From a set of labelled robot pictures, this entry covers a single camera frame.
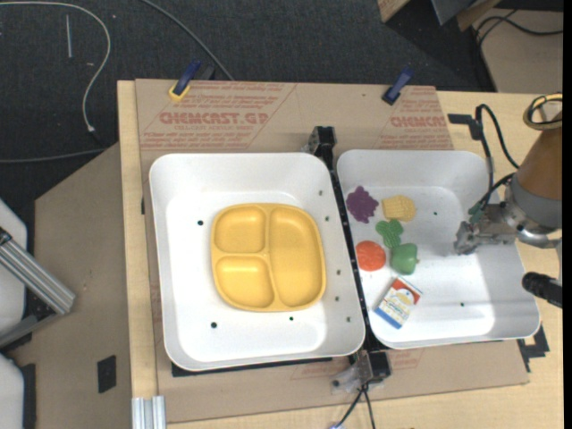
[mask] yellow divided plate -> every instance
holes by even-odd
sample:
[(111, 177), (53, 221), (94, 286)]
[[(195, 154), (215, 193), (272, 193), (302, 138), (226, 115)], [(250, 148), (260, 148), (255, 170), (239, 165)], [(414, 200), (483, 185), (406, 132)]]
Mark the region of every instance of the yellow divided plate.
[(304, 210), (283, 204), (242, 204), (213, 222), (214, 283), (230, 305), (251, 311), (291, 311), (324, 294), (320, 233)]

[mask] purple object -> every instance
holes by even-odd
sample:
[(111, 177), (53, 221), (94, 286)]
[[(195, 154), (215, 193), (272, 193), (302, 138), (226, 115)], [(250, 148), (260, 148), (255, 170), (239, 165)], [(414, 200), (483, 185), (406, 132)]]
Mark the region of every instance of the purple object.
[(362, 186), (357, 186), (356, 190), (348, 195), (346, 205), (356, 221), (368, 224), (379, 202), (371, 197)]

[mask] wooden table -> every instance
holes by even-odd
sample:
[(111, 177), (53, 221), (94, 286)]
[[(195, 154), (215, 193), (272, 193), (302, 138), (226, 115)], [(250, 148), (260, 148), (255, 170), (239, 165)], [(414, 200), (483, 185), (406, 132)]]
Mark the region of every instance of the wooden table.
[[(496, 113), (513, 157), (522, 161), (537, 133), (522, 123), (522, 113), (534, 96), (495, 93), (439, 92), (446, 114), (471, 114), (477, 105), (488, 104)], [(143, 187), (139, 159), (139, 137), (135, 83), (118, 83), (122, 194), (127, 268), (127, 298), (130, 332), (130, 376), (133, 398), (150, 399), (158, 394), (156, 355), (147, 266), (144, 217), (141, 215)], [(466, 126), (449, 125), (456, 149), (482, 155), (479, 142), (470, 138)], [(485, 126), (499, 176), (510, 166), (501, 153), (493, 126)], [(526, 269), (557, 275), (559, 263), (552, 250), (518, 244)], [(378, 427), (383, 428), (556, 428), (563, 427), (562, 312), (538, 301), (551, 351), (532, 362), (530, 383), (498, 389), (436, 394), (401, 400), (374, 402)], [(343, 415), (346, 406), (292, 410), (254, 416), (169, 425), (177, 429), (218, 427), (325, 429)], [(365, 405), (358, 405), (347, 420), (348, 428), (370, 427)]]

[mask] black floor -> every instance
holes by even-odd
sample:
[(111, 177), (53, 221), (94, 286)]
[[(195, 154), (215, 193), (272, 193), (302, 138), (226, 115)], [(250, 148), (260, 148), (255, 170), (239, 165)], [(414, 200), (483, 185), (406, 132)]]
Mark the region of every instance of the black floor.
[[(1, 5), (45, 1), (89, 9), (102, 28), (73, 8)], [(447, 90), (492, 90), (475, 56), (470, 30), (440, 26), (430, 0), (412, 0), (387, 24), (376, 0), (150, 0), (196, 32), (236, 80), (390, 84), (408, 65), (414, 84)], [(563, 0), (504, 0), (501, 7), (563, 11)], [(71, 28), (68, 52), (66, 17)], [(0, 0), (0, 198), (19, 212), (95, 155), (15, 164), (108, 147), (117, 140), (117, 80), (175, 79), (199, 44), (139, 0)], [(215, 79), (225, 79), (216, 69)]]

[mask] white cable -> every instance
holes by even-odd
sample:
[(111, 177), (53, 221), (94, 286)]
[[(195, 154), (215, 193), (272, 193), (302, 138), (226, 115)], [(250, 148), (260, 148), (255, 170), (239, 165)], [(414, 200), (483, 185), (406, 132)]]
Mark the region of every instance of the white cable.
[(29, 5), (29, 6), (43, 5), (43, 6), (61, 6), (63, 8), (72, 8), (74, 10), (79, 10), (79, 11), (91, 16), (103, 28), (103, 30), (105, 32), (105, 37), (107, 38), (107, 52), (105, 53), (104, 60), (101, 62), (101, 65), (99, 65), (99, 68), (97, 69), (96, 73), (93, 75), (93, 77), (91, 78), (91, 81), (89, 82), (88, 86), (86, 87), (86, 91), (83, 94), (83, 101), (81, 103), (81, 111), (83, 112), (83, 121), (86, 123), (86, 126), (88, 127), (88, 132), (90, 132), (90, 133), (95, 132), (96, 129), (89, 123), (88, 113), (86, 111), (86, 104), (88, 102), (89, 91), (91, 90), (93, 84), (96, 82), (96, 79), (99, 76), (99, 73), (101, 73), (101, 71), (104, 69), (105, 65), (107, 64), (107, 60), (109, 59), (109, 54), (111, 53), (111, 37), (109, 36), (109, 30), (107, 29), (106, 25), (103, 23), (103, 21), (101, 21), (101, 19), (99, 19), (90, 10), (87, 10), (81, 6), (77, 6), (76, 4), (63, 4), (61, 2), (0, 2), (0, 5), (1, 6), (5, 6), (5, 5), (21, 5), (21, 6), (24, 6), (24, 5)]

